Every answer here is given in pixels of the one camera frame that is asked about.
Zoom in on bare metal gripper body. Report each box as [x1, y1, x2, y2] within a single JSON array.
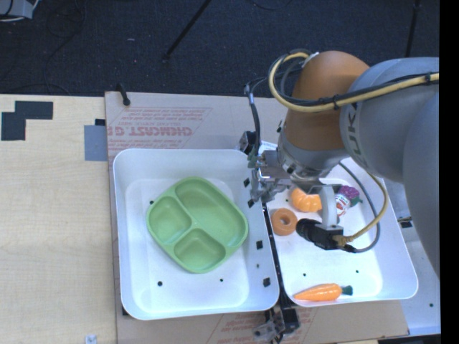
[[256, 149, 330, 194]]

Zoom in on orange croissant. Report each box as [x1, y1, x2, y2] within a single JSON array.
[[290, 187, 323, 214]]

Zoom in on orange doughnut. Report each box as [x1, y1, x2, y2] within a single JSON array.
[[270, 207, 299, 237]]

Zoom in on green divided plate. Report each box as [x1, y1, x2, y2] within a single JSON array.
[[145, 176, 250, 274]]

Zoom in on small white and red bottle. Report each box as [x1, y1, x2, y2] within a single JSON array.
[[334, 192, 351, 218]]

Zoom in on purple grapes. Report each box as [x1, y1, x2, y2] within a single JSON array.
[[340, 185, 363, 208]]

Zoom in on brown cardboard board red print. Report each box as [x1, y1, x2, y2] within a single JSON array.
[[103, 90, 410, 344]]

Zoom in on white plastic tray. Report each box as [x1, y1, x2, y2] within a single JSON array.
[[262, 156, 420, 308], [112, 148, 280, 322]]

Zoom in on orange carrot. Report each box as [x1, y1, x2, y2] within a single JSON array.
[[293, 282, 354, 302]]

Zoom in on black cylinder on white bracket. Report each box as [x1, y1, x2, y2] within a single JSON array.
[[295, 184, 346, 252]]

